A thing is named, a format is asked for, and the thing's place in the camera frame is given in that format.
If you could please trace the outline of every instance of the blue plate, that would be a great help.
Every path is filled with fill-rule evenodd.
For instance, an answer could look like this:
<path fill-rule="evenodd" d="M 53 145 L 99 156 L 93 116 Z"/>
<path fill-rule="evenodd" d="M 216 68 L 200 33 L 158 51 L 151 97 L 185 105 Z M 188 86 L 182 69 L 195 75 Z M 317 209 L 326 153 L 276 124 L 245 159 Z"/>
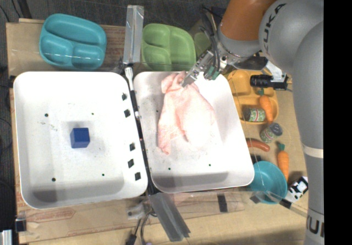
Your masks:
<path fill-rule="evenodd" d="M 43 24 L 39 51 L 48 64 L 92 71 L 102 65 L 106 44 L 106 33 L 100 25 L 72 15 L 53 14 Z"/>
<path fill-rule="evenodd" d="M 260 191 L 263 195 L 257 198 L 266 204 L 277 204 L 287 194 L 287 182 L 278 166 L 268 161 L 259 161 L 253 164 L 254 179 L 249 187 L 253 191 Z"/>

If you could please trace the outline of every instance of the tin can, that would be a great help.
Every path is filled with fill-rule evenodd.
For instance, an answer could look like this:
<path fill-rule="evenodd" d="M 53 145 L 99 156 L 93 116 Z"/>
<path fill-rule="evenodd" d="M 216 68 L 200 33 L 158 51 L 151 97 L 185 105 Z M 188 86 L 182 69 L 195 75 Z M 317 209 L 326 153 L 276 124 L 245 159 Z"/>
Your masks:
<path fill-rule="evenodd" d="M 266 143 L 270 143 L 282 135 L 282 128 L 278 123 L 271 123 L 260 132 L 260 138 Z"/>
<path fill-rule="evenodd" d="M 262 108 L 245 108 L 243 118 L 249 122 L 263 122 L 265 120 L 265 111 Z"/>

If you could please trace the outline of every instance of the white band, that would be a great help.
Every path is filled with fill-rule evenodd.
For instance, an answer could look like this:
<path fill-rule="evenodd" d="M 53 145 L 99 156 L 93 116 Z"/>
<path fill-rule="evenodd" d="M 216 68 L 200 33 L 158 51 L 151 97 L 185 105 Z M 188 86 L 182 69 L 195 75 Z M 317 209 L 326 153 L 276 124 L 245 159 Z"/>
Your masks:
<path fill-rule="evenodd" d="M 324 158 L 324 149 L 308 147 L 308 146 L 305 146 L 303 143 L 302 143 L 302 149 L 303 149 L 303 152 L 309 156 L 322 158 L 322 159 Z"/>

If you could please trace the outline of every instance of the blue block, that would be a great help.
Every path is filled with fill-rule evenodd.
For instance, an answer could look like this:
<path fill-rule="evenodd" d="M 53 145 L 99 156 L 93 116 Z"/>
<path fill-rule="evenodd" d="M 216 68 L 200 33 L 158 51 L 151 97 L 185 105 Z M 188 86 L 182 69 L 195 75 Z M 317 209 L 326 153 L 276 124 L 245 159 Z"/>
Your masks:
<path fill-rule="evenodd" d="M 73 128 L 70 138 L 72 148 L 84 148 L 90 143 L 88 128 Z"/>

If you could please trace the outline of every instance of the pink towel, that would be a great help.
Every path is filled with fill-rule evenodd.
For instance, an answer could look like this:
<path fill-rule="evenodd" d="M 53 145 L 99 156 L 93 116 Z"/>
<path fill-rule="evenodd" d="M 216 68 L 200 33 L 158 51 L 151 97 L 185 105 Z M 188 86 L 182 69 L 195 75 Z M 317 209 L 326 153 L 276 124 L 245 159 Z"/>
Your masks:
<path fill-rule="evenodd" d="M 180 136 L 186 136 L 192 146 L 201 148 L 216 122 L 213 107 L 197 85 L 192 83 L 184 88 L 180 85 L 185 76 L 185 71 L 173 73 L 161 82 L 165 97 L 158 123 L 158 146 L 165 154 L 171 152 L 171 140 Z"/>

